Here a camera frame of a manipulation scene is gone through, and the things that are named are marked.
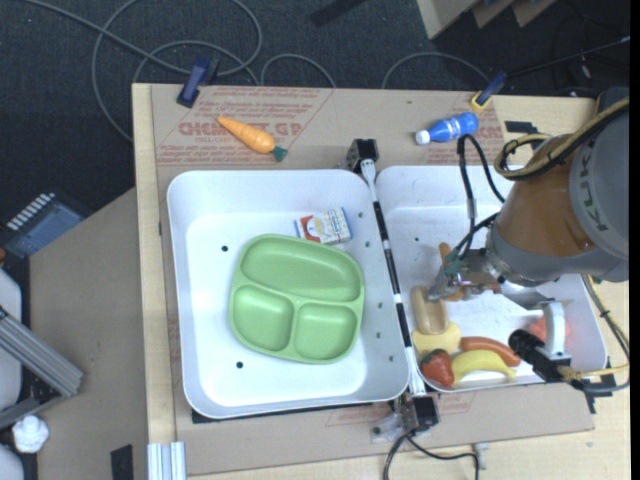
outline blue bottle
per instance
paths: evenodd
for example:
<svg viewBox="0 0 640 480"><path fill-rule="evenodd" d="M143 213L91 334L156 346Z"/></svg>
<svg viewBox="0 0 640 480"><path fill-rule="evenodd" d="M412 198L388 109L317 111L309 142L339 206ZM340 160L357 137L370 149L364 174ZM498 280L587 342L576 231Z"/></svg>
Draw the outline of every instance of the blue bottle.
<svg viewBox="0 0 640 480"><path fill-rule="evenodd" d="M473 112L463 112L448 119L442 119L428 130L416 133L416 142L424 145L429 142L449 142L478 129L478 118Z"/></svg>

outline small box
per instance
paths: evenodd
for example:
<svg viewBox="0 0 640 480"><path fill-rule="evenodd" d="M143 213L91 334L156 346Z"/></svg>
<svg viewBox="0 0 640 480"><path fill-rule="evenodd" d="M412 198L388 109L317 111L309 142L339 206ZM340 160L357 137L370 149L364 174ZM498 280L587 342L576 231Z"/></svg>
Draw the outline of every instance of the small box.
<svg viewBox="0 0 640 480"><path fill-rule="evenodd" d="M300 217L296 220L296 231L300 238L327 245L351 239L351 231L343 208Z"/></svg>

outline black carpet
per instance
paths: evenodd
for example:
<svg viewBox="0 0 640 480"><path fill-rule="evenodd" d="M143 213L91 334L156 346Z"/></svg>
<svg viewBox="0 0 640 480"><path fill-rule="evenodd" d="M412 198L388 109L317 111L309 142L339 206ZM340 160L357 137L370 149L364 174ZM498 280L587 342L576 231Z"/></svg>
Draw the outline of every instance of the black carpet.
<svg viewBox="0 0 640 480"><path fill-rule="evenodd" d="M92 58L104 26L131 0L38 0L89 23L23 0L0 0L0 219L42 190L59 187L98 210L134 184L130 142L109 123L92 87ZM241 9L255 16L262 33ZM146 52L189 68L198 53L221 58L218 83L380 88L388 70L417 52L456 56L487 76L526 71L630 34L630 0L559 0L521 28L507 9L482 30L465 13L435 40L416 0L139 0L109 30ZM195 41L216 45L209 49ZM310 58L322 69L298 58ZM629 85L629 43L512 77L504 94L594 96ZM131 134L130 84L143 57L104 38L95 57L99 94ZM139 81L182 83L186 75L147 63ZM483 79L461 62L429 56L394 71L394 89L478 90Z"/></svg>

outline divided green plate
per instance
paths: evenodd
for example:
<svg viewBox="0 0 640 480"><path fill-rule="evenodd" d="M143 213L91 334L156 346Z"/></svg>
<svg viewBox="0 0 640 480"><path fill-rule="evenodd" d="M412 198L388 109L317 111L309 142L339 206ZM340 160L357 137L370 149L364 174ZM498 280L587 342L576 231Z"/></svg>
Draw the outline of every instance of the divided green plate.
<svg viewBox="0 0 640 480"><path fill-rule="evenodd" d="M236 337L272 356L332 363L358 337L364 278L335 247L286 235L250 240L240 253L229 312Z"/></svg>

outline wooden table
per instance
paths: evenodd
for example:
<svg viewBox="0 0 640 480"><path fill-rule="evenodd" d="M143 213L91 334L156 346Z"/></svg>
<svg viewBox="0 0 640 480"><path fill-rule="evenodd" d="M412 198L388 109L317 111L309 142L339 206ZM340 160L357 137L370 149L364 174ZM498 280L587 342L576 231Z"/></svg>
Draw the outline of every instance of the wooden table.
<svg viewBox="0 0 640 480"><path fill-rule="evenodd" d="M177 439L177 428L174 417L175 400L170 372L165 299L164 269L167 267L163 261L162 242L158 233L158 223L161 220L159 200L163 195L158 189L154 138L154 125L157 123L154 123L152 88L153 86L147 84L133 86L136 191L148 436L151 443L168 444ZM337 90L334 91L334 96L340 97L342 93L345 98L349 96L348 101L358 101L358 98L366 97L374 102L377 101L377 106L380 106L383 100L383 103L387 102L388 105L393 106L396 102L412 103L408 100L412 99L415 102L423 97L432 98L437 102L438 98L446 99L445 96L447 96L440 93L414 91L389 91L382 95L378 91L360 93L354 90ZM574 131L593 112L593 101L572 98L496 96L493 109L494 119L497 119L502 135L507 140L520 134L507 132L504 126L505 121L530 122L541 131L544 129L554 134ZM380 161L384 162L387 146L383 143L379 146ZM392 157L393 153L390 152L388 161L396 160ZM624 329L628 329L628 283L615 285L606 283L600 289L617 320ZM612 355L612 362L614 364L623 362L622 354L619 353L606 329L603 329L603 334L608 351ZM553 403L553 399L548 400L548 404ZM483 472L482 477L513 479L535 475L536 478L615 480L630 478L629 390L617 393L611 398L598 399L596 409L597 414L593 416L595 424L593 431L491 443L485 454L487 470ZM460 452L463 449L455 447L438 451ZM253 452L252 449L242 450L242 453L246 454ZM265 479L380 478L383 463L384 455L376 454L262 468L259 475ZM255 471L244 470L205 474L198 478L248 479L255 478L256 474ZM398 454L393 462L392 478L413 478L416 475L433 478L472 478L473 472L470 460L444 462L426 459L418 452Z"/></svg>

